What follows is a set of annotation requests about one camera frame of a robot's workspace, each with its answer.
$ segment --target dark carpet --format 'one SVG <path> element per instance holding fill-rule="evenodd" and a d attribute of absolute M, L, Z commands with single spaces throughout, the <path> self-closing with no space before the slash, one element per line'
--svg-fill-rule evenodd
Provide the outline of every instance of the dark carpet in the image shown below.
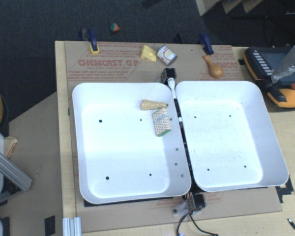
<path fill-rule="evenodd" d="M 0 92 L 8 120 L 56 91 L 55 40 L 78 40 L 92 27 L 98 41 L 197 43 L 204 31 L 212 44 L 285 46 L 295 44 L 295 17 L 233 19 L 295 12 L 295 0 L 264 0 L 251 12 L 238 5 L 226 14 L 221 3 L 200 16 L 196 0 L 0 0 Z M 121 30 L 112 34 L 117 23 Z"/>

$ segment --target white tray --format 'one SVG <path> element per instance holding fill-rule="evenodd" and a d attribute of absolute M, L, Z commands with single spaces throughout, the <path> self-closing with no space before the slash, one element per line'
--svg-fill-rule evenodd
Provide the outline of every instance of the white tray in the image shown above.
<path fill-rule="evenodd" d="M 160 83 L 83 83 L 73 90 L 80 191 L 94 204 L 181 196 L 191 177 L 170 89 Z M 157 137 L 143 99 L 165 102 Z"/>
<path fill-rule="evenodd" d="M 196 184 L 204 191 L 282 185 L 288 170 L 263 96 L 251 82 L 176 86 Z"/>
<path fill-rule="evenodd" d="M 288 171 L 259 88 L 250 82 L 176 87 L 195 183 L 204 191 L 284 184 Z M 182 196 L 191 176 L 170 89 L 82 83 L 73 90 L 80 191 L 105 204 Z M 172 130 L 154 131 L 143 99 L 165 102 Z"/>

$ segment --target patterned packet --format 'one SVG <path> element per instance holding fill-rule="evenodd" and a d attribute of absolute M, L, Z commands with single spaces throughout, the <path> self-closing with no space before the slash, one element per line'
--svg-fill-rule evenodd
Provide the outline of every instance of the patterned packet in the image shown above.
<path fill-rule="evenodd" d="M 171 131 L 171 125 L 166 108 L 157 110 L 152 116 L 156 136 L 163 136 Z"/>

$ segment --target wire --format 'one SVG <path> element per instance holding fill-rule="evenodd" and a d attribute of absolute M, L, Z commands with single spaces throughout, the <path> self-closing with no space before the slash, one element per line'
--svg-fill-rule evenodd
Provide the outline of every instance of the wire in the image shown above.
<path fill-rule="evenodd" d="M 283 10 L 285 12 L 285 15 L 287 16 L 289 13 L 288 8 L 282 6 L 282 5 L 276 5 L 276 6 L 270 6 L 270 2 L 269 0 L 266 0 L 267 2 L 267 11 L 266 14 L 267 16 L 264 18 L 263 20 L 263 34 L 264 34 L 264 39 L 265 39 L 265 43 L 267 46 L 272 47 L 274 44 L 274 38 L 278 33 L 278 30 L 283 31 L 284 33 L 287 33 L 288 35 L 288 40 L 291 42 L 295 42 L 295 33 L 291 30 L 289 30 L 287 27 L 283 26 L 281 23 L 278 23 L 275 19 L 272 19 L 271 16 L 275 16 L 275 14 L 273 14 L 273 10 L 276 9 L 280 9 Z M 270 37 L 270 39 L 268 39 L 267 37 L 267 33 L 266 33 L 266 22 L 270 21 L 271 23 L 273 23 L 276 27 L 273 30 L 272 36 Z"/>
<path fill-rule="evenodd" d="M 290 223 L 290 225 L 294 228 L 294 230 L 295 230 L 295 224 L 294 224 L 294 222 L 290 219 L 290 218 L 288 218 L 287 219 L 288 220 L 288 222 Z"/>
<path fill-rule="evenodd" d="M 193 220 L 193 217 L 191 216 L 191 213 L 188 213 L 188 214 L 186 214 L 186 215 L 184 215 L 183 217 L 180 218 L 180 220 L 179 220 L 179 222 L 178 222 L 178 224 L 177 224 L 176 236 L 180 236 L 180 233 L 179 233 L 179 227 L 180 227 L 181 223 L 183 222 L 183 220 L 186 218 L 187 215 L 189 215 L 189 217 L 191 218 L 191 221 L 193 222 L 193 224 L 196 226 L 196 228 L 197 228 L 200 232 L 202 232 L 202 233 L 204 233 L 204 234 L 209 234 L 209 235 L 211 235 L 211 236 L 218 236 L 218 234 L 214 234 L 214 233 L 209 233 L 209 232 L 203 231 L 203 230 L 202 230 L 202 229 L 196 224 L 196 222 Z"/>
<path fill-rule="evenodd" d="M 212 235 L 212 236 L 218 236 L 218 234 L 209 233 L 209 232 L 206 232 L 206 231 L 201 230 L 201 228 L 198 227 L 198 225 L 196 224 L 196 222 L 193 220 L 193 218 L 192 218 L 192 216 L 191 216 L 191 213 L 189 213 L 189 217 L 191 218 L 193 224 L 196 226 L 196 228 L 197 228 L 200 232 L 203 232 L 203 233 L 205 233 L 205 234 L 209 234 L 209 235 Z"/>
<path fill-rule="evenodd" d="M 184 215 L 183 217 L 180 218 L 178 224 L 177 224 L 177 228 L 176 228 L 176 236 L 179 236 L 180 233 L 179 233 L 179 227 L 181 225 L 181 223 L 183 222 L 183 220 L 185 219 L 185 217 L 187 217 L 188 213 L 186 215 Z"/>

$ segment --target cardboard sheet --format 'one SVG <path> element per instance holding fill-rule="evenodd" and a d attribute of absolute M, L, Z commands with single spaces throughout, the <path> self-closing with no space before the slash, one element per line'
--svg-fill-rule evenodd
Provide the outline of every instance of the cardboard sheet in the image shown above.
<path fill-rule="evenodd" d="M 65 41 L 69 112 L 76 190 L 77 215 L 82 219 L 83 232 L 174 223 L 172 207 L 181 197 L 162 200 L 130 202 L 114 205 L 85 206 L 79 190 L 78 160 L 73 117 L 72 91 L 83 82 L 156 82 L 166 64 L 141 59 L 144 45 L 158 50 L 163 44 L 99 42 L 100 53 L 92 55 L 88 42 Z M 251 80 L 236 60 L 231 46 L 213 46 L 211 60 L 224 69 L 220 79 L 212 77 L 203 60 L 202 45 L 168 44 L 178 56 L 171 65 L 176 69 L 176 82 L 194 80 Z M 275 187 L 204 193 L 206 207 L 194 218 L 212 219 L 256 213 L 281 211 Z"/>

